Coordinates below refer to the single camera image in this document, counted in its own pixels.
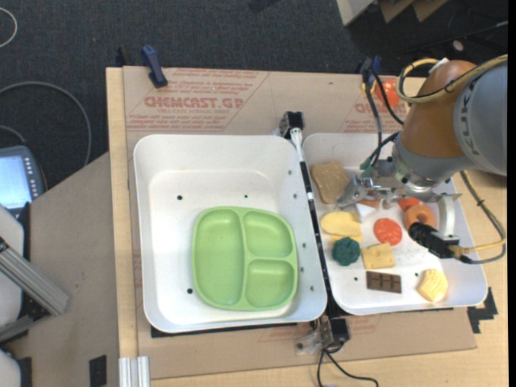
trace red tomato slice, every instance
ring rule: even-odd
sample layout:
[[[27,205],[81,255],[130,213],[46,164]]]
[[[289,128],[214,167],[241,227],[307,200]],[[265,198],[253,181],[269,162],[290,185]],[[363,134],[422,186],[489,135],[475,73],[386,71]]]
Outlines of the red tomato slice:
[[[381,243],[398,245],[402,241],[402,228],[391,218],[380,218],[374,224],[374,235]]]

